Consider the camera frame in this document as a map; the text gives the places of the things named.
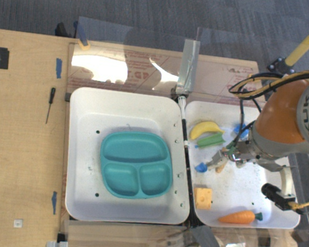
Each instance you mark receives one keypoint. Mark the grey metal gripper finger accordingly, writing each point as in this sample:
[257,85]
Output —
[218,159]

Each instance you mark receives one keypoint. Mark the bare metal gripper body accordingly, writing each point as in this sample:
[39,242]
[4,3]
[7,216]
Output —
[243,154]

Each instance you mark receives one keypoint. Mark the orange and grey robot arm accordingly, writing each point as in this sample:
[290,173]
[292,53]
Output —
[284,117]

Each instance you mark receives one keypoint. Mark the tan toy bread piece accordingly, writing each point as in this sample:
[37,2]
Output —
[220,168]

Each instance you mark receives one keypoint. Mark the small blue toy piece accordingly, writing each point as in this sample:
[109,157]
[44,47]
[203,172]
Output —
[201,168]

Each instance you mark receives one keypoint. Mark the green toy vegetable stick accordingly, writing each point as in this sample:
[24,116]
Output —
[210,140]

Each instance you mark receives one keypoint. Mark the white plastic tray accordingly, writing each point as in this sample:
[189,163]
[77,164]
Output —
[241,189]
[90,108]

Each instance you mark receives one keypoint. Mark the yellow banana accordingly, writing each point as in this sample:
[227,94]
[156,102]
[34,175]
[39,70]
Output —
[203,126]

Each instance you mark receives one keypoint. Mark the yellow cheese block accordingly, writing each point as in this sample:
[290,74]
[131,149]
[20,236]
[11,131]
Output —
[203,198]

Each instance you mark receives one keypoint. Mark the orange carrot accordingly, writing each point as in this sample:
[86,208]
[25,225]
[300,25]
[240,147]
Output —
[236,217]

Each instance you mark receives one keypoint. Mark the green divided plate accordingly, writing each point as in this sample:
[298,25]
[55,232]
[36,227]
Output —
[135,148]

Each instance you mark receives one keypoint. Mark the black and green screwdriver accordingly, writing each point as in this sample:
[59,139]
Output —
[51,98]

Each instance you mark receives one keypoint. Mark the black cylinder on white bracket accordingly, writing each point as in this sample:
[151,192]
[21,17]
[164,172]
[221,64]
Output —
[276,194]

